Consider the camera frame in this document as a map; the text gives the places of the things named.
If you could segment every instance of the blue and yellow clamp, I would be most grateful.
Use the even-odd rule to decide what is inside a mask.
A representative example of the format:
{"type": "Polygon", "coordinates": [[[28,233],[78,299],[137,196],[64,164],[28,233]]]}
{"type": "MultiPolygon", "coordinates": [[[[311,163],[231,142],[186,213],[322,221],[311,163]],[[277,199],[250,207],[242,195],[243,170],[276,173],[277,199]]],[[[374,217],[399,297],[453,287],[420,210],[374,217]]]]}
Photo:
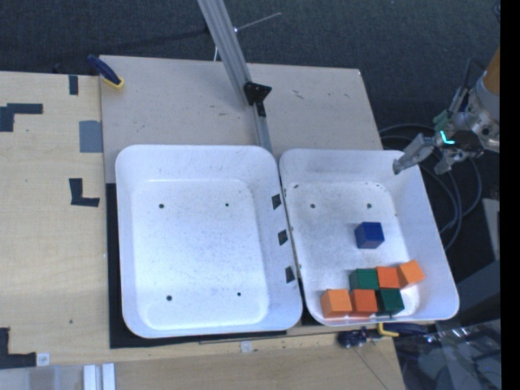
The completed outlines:
{"type": "Polygon", "coordinates": [[[114,87],[115,89],[122,89],[124,85],[124,79],[118,76],[112,68],[104,63],[96,55],[90,54],[87,57],[87,62],[92,69],[95,69],[103,76],[103,82],[114,87]]]}

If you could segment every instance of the dark green cube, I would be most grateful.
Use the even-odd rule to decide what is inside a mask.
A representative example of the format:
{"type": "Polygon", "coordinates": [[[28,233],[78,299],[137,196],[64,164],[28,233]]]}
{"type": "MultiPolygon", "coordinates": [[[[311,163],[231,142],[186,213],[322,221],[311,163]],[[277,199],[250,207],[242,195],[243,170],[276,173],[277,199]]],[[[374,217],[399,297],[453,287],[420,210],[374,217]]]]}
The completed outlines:
{"type": "Polygon", "coordinates": [[[356,269],[349,275],[350,290],[372,289],[379,290],[379,281],[375,269],[356,269]]]}
{"type": "Polygon", "coordinates": [[[399,289],[380,289],[375,292],[375,298],[377,299],[378,312],[376,315],[378,316],[393,316],[405,308],[401,290],[399,289]]]}

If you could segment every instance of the blue block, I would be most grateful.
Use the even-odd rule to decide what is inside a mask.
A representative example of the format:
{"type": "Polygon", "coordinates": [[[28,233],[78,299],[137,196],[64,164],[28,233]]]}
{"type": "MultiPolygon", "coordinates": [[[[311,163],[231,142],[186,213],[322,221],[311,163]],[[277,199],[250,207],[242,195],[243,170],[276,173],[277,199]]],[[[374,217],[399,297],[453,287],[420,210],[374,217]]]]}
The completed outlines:
{"type": "Polygon", "coordinates": [[[384,241],[381,223],[361,223],[356,227],[355,234],[359,249],[377,249],[384,241]]]}

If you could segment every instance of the orange cube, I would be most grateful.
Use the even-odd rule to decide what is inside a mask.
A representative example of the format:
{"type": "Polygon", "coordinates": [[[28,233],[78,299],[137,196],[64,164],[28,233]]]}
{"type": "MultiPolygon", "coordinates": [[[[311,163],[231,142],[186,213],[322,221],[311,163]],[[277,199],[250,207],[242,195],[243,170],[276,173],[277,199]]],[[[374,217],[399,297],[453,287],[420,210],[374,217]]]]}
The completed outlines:
{"type": "Polygon", "coordinates": [[[379,288],[381,289],[399,289],[399,275],[397,274],[397,267],[377,266],[377,279],[379,281],[379,288]]]}
{"type": "Polygon", "coordinates": [[[368,318],[378,311],[374,289],[353,289],[350,291],[352,301],[351,317],[368,318]]]}
{"type": "Polygon", "coordinates": [[[324,318],[340,318],[352,311],[347,289],[327,289],[322,294],[320,302],[324,318]]]}
{"type": "Polygon", "coordinates": [[[399,276],[399,285],[405,288],[412,284],[416,284],[424,280],[423,270],[417,263],[417,260],[410,260],[397,266],[397,275],[399,276]]]}

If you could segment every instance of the white tray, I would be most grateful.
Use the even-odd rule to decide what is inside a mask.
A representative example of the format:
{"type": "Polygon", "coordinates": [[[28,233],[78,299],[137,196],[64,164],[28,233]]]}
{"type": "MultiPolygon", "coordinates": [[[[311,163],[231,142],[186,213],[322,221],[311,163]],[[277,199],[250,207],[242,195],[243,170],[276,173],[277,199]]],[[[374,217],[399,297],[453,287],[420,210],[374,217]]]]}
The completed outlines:
{"type": "Polygon", "coordinates": [[[449,319],[459,299],[418,167],[394,175],[402,152],[291,149],[279,163],[305,303],[328,326],[449,319]],[[381,222],[385,241],[358,249],[354,229],[381,222]],[[405,309],[392,318],[325,319],[319,298],[328,288],[349,288],[358,268],[417,259],[426,279],[402,290],[405,309]]]}
{"type": "Polygon", "coordinates": [[[123,317],[135,334],[282,331],[297,323],[301,294],[269,152],[133,145],[119,153],[115,174],[123,317]]]}

